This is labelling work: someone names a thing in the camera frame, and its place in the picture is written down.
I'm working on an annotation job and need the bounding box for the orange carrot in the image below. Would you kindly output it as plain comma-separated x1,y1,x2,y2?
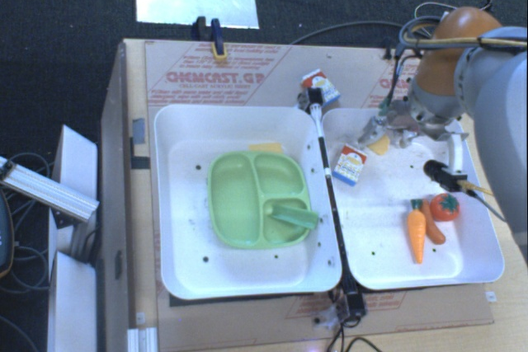
406,198,427,265

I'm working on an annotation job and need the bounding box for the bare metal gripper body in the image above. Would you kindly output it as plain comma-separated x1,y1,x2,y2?
383,99,457,142

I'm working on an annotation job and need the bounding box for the black cylinder on white bracket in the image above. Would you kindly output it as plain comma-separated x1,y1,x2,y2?
422,131,469,193

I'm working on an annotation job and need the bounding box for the green divided plate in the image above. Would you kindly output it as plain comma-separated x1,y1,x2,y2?
206,150,313,251

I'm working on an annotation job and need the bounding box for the yellow cheese wedge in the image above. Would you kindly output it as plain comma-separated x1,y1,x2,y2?
366,134,391,157

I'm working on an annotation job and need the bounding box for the white plastic tray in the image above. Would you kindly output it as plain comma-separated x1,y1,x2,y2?
153,103,344,301
320,106,507,292

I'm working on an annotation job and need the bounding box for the thin black and white rod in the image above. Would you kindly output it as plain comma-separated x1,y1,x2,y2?
309,104,356,294

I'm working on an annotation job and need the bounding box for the orange sausage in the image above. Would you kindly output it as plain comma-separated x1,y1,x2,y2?
420,199,447,246

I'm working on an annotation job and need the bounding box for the brown cardboard board red print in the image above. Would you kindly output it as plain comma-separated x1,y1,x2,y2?
144,39,496,344

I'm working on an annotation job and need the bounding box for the small white blue orange carton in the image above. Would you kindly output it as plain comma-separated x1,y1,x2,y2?
299,69,342,109
332,143,369,188

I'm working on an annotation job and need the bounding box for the green plastic scoop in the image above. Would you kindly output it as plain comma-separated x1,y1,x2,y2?
269,204,320,231

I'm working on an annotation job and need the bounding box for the yellow cheese slice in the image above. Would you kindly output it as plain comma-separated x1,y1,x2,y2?
247,142,284,156

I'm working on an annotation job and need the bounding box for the red tomato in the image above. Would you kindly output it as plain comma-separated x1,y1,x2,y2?
429,192,461,223

